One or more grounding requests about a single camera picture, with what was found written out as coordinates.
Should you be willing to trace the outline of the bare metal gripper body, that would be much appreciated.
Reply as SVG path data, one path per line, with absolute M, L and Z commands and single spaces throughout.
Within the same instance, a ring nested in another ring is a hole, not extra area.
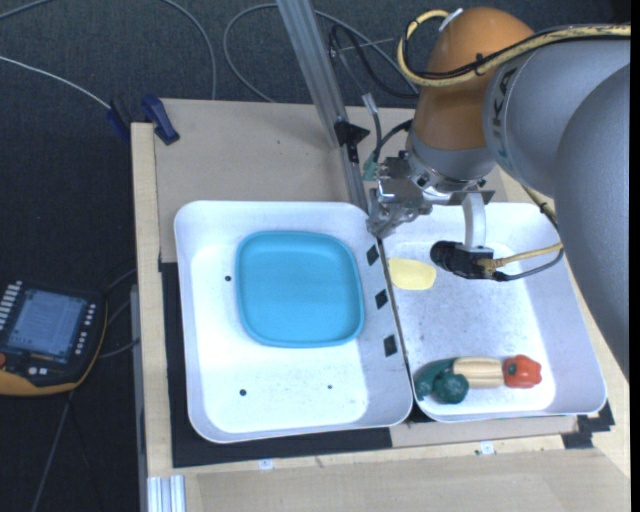
M 448 177 L 414 157 L 388 157 L 377 165 L 377 201 L 403 207 L 461 206 L 476 200 L 486 204 L 482 179 Z

